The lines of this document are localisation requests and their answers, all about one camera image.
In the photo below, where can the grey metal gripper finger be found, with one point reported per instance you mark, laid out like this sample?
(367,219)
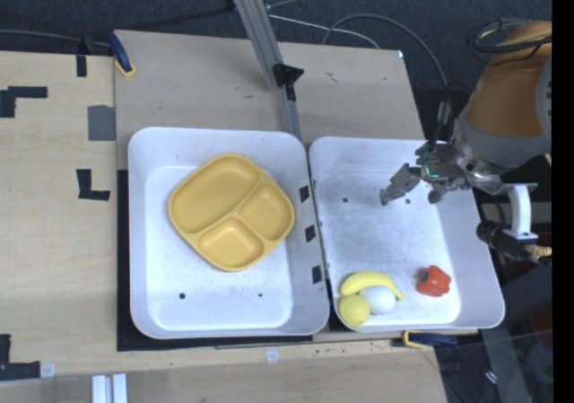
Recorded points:
(400,183)
(438,195)

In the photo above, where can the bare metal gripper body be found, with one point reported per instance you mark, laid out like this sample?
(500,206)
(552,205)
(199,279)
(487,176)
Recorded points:
(462,170)

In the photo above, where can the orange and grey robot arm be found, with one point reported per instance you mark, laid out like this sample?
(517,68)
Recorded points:
(507,100)

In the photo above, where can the white plastic tray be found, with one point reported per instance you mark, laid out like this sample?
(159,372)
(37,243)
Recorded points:
(394,239)
(215,298)

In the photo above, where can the red bell pepper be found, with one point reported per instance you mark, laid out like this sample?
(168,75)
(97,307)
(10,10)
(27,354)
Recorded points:
(433,281)

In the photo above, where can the yellow banana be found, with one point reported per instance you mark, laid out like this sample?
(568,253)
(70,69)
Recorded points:
(365,279)

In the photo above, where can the white egg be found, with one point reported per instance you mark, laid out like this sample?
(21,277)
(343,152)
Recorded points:
(380,301)

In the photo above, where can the yellow lemon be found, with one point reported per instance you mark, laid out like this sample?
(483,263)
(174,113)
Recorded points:
(353,310)

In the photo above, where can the yellow divided plate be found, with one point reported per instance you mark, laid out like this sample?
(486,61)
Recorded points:
(224,208)

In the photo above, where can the pale wood board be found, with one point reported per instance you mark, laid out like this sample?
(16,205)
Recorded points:
(202,87)

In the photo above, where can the black cylinder on white bracket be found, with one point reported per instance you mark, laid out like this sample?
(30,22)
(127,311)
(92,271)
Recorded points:
(520,212)

